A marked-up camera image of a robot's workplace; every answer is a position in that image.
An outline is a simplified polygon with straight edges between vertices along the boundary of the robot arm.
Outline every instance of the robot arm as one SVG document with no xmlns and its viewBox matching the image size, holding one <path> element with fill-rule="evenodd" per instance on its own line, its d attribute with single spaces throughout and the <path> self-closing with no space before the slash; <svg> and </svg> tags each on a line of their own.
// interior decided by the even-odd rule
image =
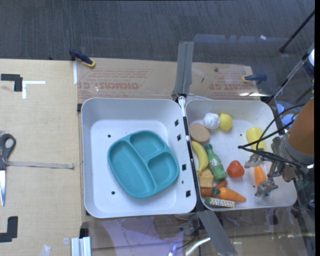
<svg viewBox="0 0 320 256">
<path fill-rule="evenodd" d="M 286 159 L 287 162 L 271 160 L 267 179 L 257 187 L 255 196 L 264 197 L 278 186 L 274 177 L 282 176 L 286 182 L 291 180 L 301 181 L 309 178 L 309 172 L 315 163 L 315 124 L 314 124 L 314 98 L 310 99 L 301 109 L 291 127 L 283 137 L 275 137 L 272 140 L 272 151 L 277 156 Z M 262 161 L 270 161 L 268 158 L 254 153 L 245 168 L 260 165 Z"/>
</svg>

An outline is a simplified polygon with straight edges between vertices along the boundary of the toy banana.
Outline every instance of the toy banana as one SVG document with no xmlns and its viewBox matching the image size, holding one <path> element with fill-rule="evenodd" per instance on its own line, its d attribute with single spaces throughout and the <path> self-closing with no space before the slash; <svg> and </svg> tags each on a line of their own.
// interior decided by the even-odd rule
<svg viewBox="0 0 320 256">
<path fill-rule="evenodd" d="M 199 142 L 192 140 L 191 146 L 192 146 L 192 149 L 195 151 L 196 156 L 198 157 L 199 166 L 196 172 L 200 174 L 201 171 L 204 168 L 206 168 L 209 164 L 208 155 L 205 148 Z"/>
</svg>

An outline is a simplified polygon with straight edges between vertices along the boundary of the scissors handle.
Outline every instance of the scissors handle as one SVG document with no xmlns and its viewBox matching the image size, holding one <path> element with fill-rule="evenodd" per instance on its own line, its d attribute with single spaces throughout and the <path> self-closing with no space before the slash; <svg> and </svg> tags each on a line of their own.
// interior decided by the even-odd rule
<svg viewBox="0 0 320 256">
<path fill-rule="evenodd" d="M 10 147 L 6 147 L 7 140 L 12 140 L 12 144 Z M 1 151 L 2 151 L 2 158 L 4 161 L 7 161 L 11 151 L 14 149 L 16 145 L 16 139 L 11 134 L 3 134 L 0 137 L 0 145 L 1 145 Z"/>
</svg>

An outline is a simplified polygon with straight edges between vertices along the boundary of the green bottle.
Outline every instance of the green bottle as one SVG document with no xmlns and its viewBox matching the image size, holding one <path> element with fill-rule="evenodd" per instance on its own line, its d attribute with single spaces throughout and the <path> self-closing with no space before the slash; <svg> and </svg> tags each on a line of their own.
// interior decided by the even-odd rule
<svg viewBox="0 0 320 256">
<path fill-rule="evenodd" d="M 222 165 L 221 159 L 217 156 L 213 149 L 212 145 L 208 144 L 204 146 L 204 149 L 208 155 L 209 160 L 209 169 L 213 174 L 213 178 L 215 181 L 219 182 L 227 178 L 227 173 L 225 172 L 224 166 Z"/>
</svg>

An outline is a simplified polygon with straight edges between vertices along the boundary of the white toy garlic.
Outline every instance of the white toy garlic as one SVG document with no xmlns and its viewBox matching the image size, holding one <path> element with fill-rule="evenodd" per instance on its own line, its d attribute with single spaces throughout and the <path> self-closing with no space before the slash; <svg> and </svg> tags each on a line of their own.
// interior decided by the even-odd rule
<svg viewBox="0 0 320 256">
<path fill-rule="evenodd" d="M 203 118 L 203 125 L 208 129 L 217 129 L 220 125 L 219 115 L 216 113 L 207 113 Z"/>
</svg>

